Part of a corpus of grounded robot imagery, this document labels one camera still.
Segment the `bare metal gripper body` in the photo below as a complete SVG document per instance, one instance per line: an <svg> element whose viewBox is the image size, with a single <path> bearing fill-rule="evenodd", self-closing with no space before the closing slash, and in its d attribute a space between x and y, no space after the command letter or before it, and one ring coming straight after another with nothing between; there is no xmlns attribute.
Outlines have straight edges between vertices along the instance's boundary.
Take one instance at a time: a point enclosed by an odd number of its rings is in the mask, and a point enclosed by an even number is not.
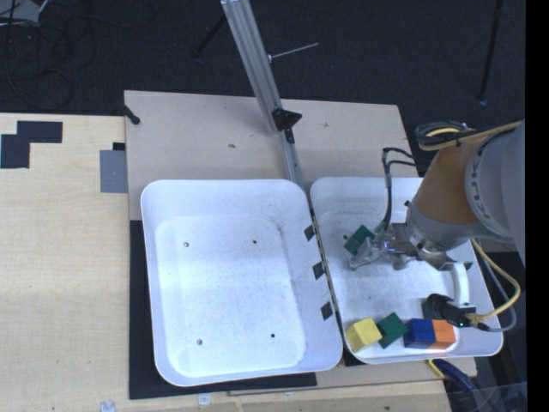
<svg viewBox="0 0 549 412"><path fill-rule="evenodd" d="M447 267L447 247L407 223L389 224L375 235L373 246L383 251L381 258L387 258L391 266L392 255L406 254L415 256L414 262L429 264L435 270Z"/></svg>

